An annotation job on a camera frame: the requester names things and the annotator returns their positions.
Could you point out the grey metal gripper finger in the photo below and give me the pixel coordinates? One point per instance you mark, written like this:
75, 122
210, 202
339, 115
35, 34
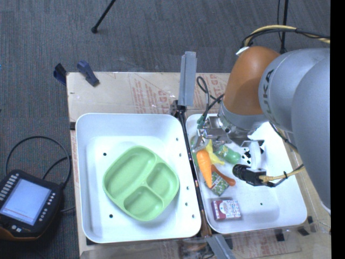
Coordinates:
199, 142

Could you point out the brown cardboard board red print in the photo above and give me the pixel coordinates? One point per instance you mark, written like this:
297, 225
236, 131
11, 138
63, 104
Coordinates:
113, 93

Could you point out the red and white carton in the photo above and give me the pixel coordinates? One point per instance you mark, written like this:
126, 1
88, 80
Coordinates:
226, 210

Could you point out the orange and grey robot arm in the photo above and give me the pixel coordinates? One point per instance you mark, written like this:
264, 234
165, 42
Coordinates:
296, 96

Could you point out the green divided plate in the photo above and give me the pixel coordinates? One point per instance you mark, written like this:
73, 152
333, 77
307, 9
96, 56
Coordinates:
140, 183

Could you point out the white plastic tray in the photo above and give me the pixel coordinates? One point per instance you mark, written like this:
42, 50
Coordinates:
94, 198
264, 206

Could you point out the green printed carton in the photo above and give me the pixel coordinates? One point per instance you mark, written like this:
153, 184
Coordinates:
219, 186

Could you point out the black tripod leg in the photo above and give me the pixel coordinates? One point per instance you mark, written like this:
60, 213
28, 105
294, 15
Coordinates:
106, 11

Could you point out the orange carrot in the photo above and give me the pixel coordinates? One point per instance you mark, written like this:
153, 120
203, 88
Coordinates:
205, 164

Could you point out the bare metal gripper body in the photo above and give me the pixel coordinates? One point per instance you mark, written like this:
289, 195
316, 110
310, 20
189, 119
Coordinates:
215, 131

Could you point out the black cylinder on white bracket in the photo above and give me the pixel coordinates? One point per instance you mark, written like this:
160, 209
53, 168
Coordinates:
246, 173

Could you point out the yellow banana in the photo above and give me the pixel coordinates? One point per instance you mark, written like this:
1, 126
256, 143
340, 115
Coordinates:
214, 157

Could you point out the orange sausage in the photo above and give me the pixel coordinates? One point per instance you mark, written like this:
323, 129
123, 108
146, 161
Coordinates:
225, 178

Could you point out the thin black rod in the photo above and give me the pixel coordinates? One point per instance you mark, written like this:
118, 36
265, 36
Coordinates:
196, 182

